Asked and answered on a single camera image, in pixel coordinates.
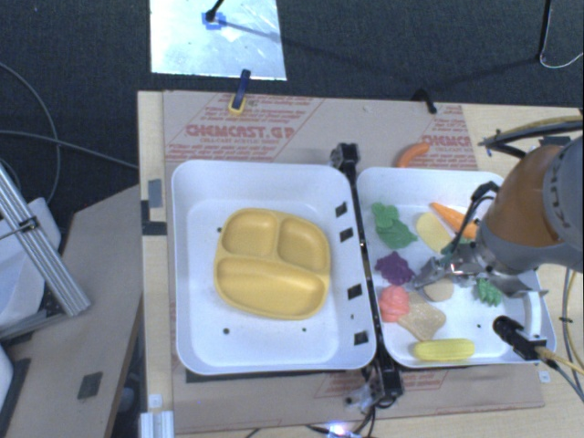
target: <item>blue clamp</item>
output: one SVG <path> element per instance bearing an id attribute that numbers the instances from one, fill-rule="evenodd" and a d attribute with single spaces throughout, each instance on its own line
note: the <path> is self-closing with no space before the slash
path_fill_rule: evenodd
<path id="1" fill-rule="evenodd" d="M 245 90 L 247 89 L 247 83 L 252 76 L 252 72 L 248 69 L 243 69 L 241 76 L 239 78 L 239 87 L 237 92 L 231 97 L 229 101 L 229 111 L 235 115 L 241 114 L 245 107 Z"/>
<path id="2" fill-rule="evenodd" d="M 213 21 L 207 21 L 206 13 L 201 13 L 201 18 L 203 20 L 203 24 L 207 29 L 216 30 L 221 29 L 223 26 L 226 26 L 227 19 L 225 15 L 221 12 L 215 13 L 215 18 Z"/>

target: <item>black clip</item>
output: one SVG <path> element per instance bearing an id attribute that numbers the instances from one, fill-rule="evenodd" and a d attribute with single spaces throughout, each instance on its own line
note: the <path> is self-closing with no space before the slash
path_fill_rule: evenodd
<path id="1" fill-rule="evenodd" d="M 420 100 L 426 103 L 426 106 L 428 106 L 428 111 L 431 114 L 436 114 L 438 113 L 438 109 L 436 108 L 436 106 L 434 105 L 432 99 L 430 98 L 430 94 L 428 93 L 428 91 L 424 88 L 419 88 L 416 92 L 413 93 L 413 96 L 410 100 Z"/>
<path id="2" fill-rule="evenodd" d="M 36 216 L 29 217 L 25 221 L 18 223 L 18 226 L 21 228 L 23 233 L 35 230 L 38 227 L 37 217 Z"/>

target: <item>white tray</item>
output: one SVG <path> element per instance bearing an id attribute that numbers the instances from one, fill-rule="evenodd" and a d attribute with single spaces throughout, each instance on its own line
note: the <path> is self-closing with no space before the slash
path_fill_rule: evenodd
<path id="1" fill-rule="evenodd" d="M 347 211 L 337 217 L 343 204 Z M 259 317 L 227 305 L 216 293 L 217 229 L 246 207 L 298 215 L 327 236 L 330 290 L 313 317 Z M 186 368 L 216 375 L 347 370 L 371 361 L 376 345 L 370 301 L 349 182 L 339 171 L 321 165 L 185 162 L 172 175 L 172 212 L 176 341 Z M 341 243 L 339 234 L 346 229 L 353 236 Z M 361 295 L 349 298 L 348 290 L 359 285 Z"/>
<path id="2" fill-rule="evenodd" d="M 361 214 L 373 284 L 378 295 L 389 283 L 373 268 L 379 258 L 388 255 L 392 250 L 377 236 L 371 205 L 376 202 L 395 205 L 400 213 L 400 220 L 416 233 L 415 223 L 421 214 L 431 210 L 429 207 L 431 202 L 445 204 L 465 212 L 476 187 L 489 181 L 500 184 L 502 179 L 489 172 L 392 168 L 371 168 L 359 176 Z M 477 216 L 482 216 L 487 208 L 488 204 L 480 207 Z M 437 256 L 420 238 L 397 252 L 408 261 L 416 274 L 431 256 Z M 535 272 L 528 273 L 522 280 L 531 288 L 540 289 Z M 397 323 L 383 323 L 386 348 L 400 364 L 410 368 L 428 368 L 525 362 L 494 333 L 493 321 L 500 315 L 507 315 L 524 326 L 528 324 L 535 332 L 539 330 L 537 334 L 547 338 L 548 348 L 552 350 L 556 348 L 548 309 L 542 297 L 515 299 L 503 297 L 502 303 L 495 308 L 476 300 L 471 287 L 455 285 L 452 298 L 434 305 L 446 315 L 445 325 L 438 330 L 434 338 L 470 339 L 475 344 L 474 356 L 462 362 L 452 363 L 417 360 L 410 351 L 416 338 Z"/>

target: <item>pink toy food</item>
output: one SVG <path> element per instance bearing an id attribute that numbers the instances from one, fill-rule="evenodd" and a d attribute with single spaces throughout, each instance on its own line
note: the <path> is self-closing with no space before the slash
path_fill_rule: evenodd
<path id="1" fill-rule="evenodd" d="M 381 291 L 381 319 L 387 323 L 395 323 L 403 315 L 410 313 L 410 296 L 401 286 L 389 286 Z"/>

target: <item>blue tape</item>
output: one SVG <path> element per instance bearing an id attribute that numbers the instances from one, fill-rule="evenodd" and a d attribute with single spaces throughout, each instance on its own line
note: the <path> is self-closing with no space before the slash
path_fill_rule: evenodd
<path id="1" fill-rule="evenodd" d="M 211 22 L 206 20 L 205 13 L 201 13 L 201 19 L 203 20 L 204 26 L 211 31 L 221 29 L 227 23 L 225 15 L 221 12 L 215 13 L 215 19 Z"/>

